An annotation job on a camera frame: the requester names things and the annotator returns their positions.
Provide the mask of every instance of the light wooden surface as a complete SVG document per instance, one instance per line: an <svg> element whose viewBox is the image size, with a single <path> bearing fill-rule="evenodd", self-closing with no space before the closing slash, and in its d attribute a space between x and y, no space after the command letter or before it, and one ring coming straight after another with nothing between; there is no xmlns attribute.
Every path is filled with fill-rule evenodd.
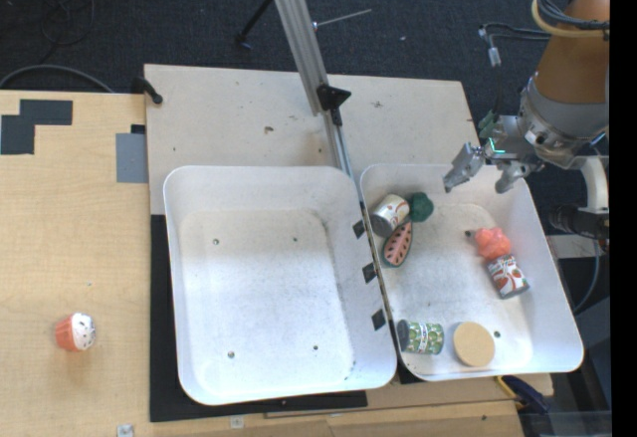
<svg viewBox="0 0 637 437"><path fill-rule="evenodd" d="M164 96L147 103L150 208L163 214L163 181L184 164L334 165L323 118L298 73L146 65ZM340 107L352 178L375 163L450 164L478 143L460 82L329 75L351 92Z"/></svg>
<svg viewBox="0 0 637 437"><path fill-rule="evenodd" d="M148 420L149 186L117 183L115 135L145 123L140 95L0 91L0 114L20 99L73 100L73 124L37 125L35 154L0 155L0 434L134 436L524 435L492 378L368 392L340 413ZM91 315L86 352L55 345L54 326ZM548 375L525 377L551 394Z"/></svg>

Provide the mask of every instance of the tin can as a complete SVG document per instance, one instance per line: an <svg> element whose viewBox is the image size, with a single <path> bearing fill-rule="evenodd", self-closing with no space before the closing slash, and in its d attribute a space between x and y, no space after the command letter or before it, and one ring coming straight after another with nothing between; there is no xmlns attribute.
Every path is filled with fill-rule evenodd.
<svg viewBox="0 0 637 437"><path fill-rule="evenodd" d="M397 194L388 194L369 216L371 229L381 237L389 237L408 215L407 200Z"/></svg>
<svg viewBox="0 0 637 437"><path fill-rule="evenodd" d="M445 341L440 324L400 321L396 327L398 344L403 352L438 354Z"/></svg>
<svg viewBox="0 0 637 437"><path fill-rule="evenodd" d="M513 255L498 257L487 269L503 299L521 294L531 287Z"/></svg>

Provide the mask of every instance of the wooden table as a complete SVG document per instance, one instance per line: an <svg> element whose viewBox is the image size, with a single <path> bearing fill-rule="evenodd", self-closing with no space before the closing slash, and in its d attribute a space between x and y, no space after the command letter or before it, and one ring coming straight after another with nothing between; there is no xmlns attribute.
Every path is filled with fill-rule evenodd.
<svg viewBox="0 0 637 437"><path fill-rule="evenodd" d="M445 99L458 100L458 121L470 123L460 84L432 82L431 90L432 99L441 90L455 96ZM149 184L118 182L115 153L118 134L146 123L147 98L0 91L0 114L18 114L21 100L72 101L73 123L38 124L34 153L0 155L3 435L112 437L124 424L134 436L524 435L514 402L491 377L395 381L369 390L367 407L338 413L149 422ZM96 323L86 352L55 343L56 321L73 312ZM548 374L525 380L552 394Z"/></svg>

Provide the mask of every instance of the metal rail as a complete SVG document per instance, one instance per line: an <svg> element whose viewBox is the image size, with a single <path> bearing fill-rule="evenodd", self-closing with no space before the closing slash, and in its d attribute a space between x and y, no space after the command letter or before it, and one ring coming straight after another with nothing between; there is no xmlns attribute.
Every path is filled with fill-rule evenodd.
<svg viewBox="0 0 637 437"><path fill-rule="evenodd" d="M308 4L306 0L275 0L275 3L312 113L314 115L322 113L337 167L351 176L351 166L338 112L338 106L344 100L333 106L325 101L324 90L330 87ZM323 91L322 98L319 95L320 91Z"/></svg>

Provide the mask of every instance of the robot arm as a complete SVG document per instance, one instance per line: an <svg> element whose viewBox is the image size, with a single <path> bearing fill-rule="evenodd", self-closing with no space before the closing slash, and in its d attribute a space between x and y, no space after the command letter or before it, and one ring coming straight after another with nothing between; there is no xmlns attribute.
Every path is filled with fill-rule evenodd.
<svg viewBox="0 0 637 437"><path fill-rule="evenodd" d="M588 207L582 210L606 212L607 224L607 187L599 183L599 170L590 168L603 160L577 154L609 127L610 0L572 0L564 13L549 0L533 0L531 13L550 39L522 90L520 110L517 115L490 113L480 122L484 143L463 145L443 179L445 190L469 181L489 162L502 171L496 191L504 193L550 162L582 170L589 187ZM490 56L493 63L497 53L490 50Z"/></svg>

